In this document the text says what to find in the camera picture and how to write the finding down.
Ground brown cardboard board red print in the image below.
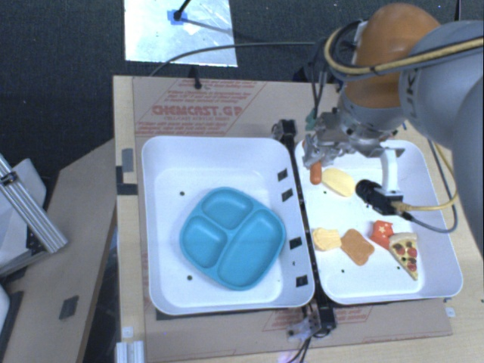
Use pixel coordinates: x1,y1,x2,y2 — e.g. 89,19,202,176
131,76,454,363

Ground yellow toy chips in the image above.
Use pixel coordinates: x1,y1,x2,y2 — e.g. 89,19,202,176
312,226,343,253

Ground blue divided plate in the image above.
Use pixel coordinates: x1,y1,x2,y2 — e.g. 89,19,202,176
178,186,287,292

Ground black block with thin wires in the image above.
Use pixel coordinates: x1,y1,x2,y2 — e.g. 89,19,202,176
271,119,299,144
315,303,338,337

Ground red carton with star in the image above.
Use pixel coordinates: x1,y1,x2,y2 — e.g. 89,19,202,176
369,219,395,251

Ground brown bread slice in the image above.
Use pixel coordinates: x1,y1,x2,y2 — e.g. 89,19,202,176
340,228,376,267

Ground thin black rod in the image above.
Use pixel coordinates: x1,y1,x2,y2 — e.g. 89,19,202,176
287,141,324,311

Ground white plastic tray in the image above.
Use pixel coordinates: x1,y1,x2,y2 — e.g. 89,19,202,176
294,138,464,306
141,135,316,316

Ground orange sausage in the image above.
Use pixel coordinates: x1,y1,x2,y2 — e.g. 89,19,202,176
309,160,324,186

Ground black cylinder on white bracket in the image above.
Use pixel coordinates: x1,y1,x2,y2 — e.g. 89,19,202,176
355,147,406,216

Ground pale yellow oval bread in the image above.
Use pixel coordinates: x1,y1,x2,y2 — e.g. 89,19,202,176
321,167,356,198

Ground pizza slice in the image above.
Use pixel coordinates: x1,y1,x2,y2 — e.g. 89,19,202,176
388,231,420,282

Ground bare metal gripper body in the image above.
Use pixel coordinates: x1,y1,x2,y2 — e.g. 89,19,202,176
312,110,385,157

